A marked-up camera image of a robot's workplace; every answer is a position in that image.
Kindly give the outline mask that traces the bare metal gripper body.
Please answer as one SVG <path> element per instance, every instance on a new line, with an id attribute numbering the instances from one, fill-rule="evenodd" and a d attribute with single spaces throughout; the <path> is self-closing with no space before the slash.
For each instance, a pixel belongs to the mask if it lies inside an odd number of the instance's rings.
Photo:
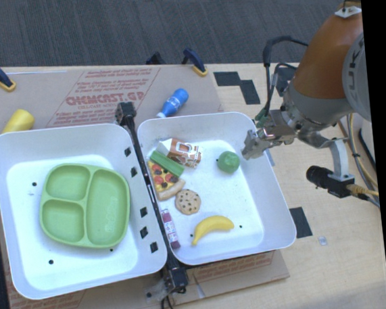
<path id="1" fill-rule="evenodd" d="M 261 138 L 267 141 L 268 147 L 290 145 L 294 139 L 305 137 L 314 129 L 313 122 L 295 108 L 270 110 L 267 116 L 261 128 Z"/>

